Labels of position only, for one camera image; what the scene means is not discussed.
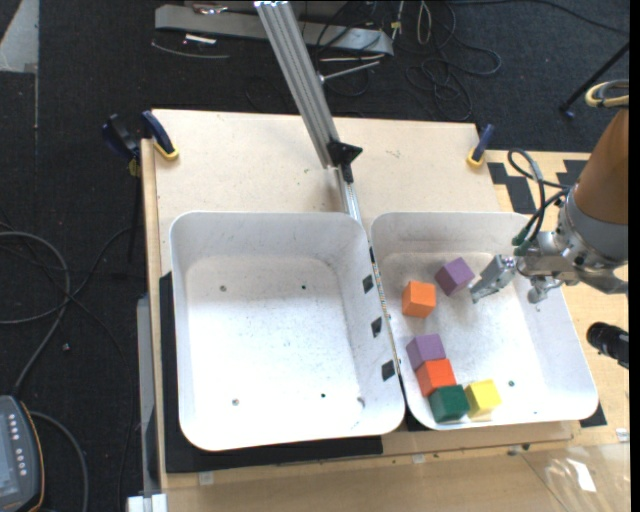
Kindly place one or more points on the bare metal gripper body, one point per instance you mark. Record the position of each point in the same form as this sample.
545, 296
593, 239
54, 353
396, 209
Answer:
560, 262

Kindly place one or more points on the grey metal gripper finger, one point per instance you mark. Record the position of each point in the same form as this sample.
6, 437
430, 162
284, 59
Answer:
541, 289
492, 277

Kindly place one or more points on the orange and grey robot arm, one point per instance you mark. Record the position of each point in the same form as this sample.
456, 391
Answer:
602, 175

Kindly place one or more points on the purple cube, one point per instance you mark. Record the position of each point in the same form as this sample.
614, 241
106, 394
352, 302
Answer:
454, 276
426, 349

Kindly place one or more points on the white plastic tray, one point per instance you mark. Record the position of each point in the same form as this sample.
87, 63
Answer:
505, 345
270, 340

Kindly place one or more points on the orange cube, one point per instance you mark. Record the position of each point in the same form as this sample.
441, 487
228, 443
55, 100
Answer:
419, 299
436, 377

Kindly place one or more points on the yellow cube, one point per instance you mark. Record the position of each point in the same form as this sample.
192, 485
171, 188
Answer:
483, 397

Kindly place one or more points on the green cube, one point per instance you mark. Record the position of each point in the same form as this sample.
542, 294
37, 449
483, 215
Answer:
448, 404

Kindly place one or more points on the thin black and white rod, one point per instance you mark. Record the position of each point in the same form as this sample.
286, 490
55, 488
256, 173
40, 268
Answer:
353, 200

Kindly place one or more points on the pale wood board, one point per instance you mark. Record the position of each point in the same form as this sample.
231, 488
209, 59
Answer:
250, 165

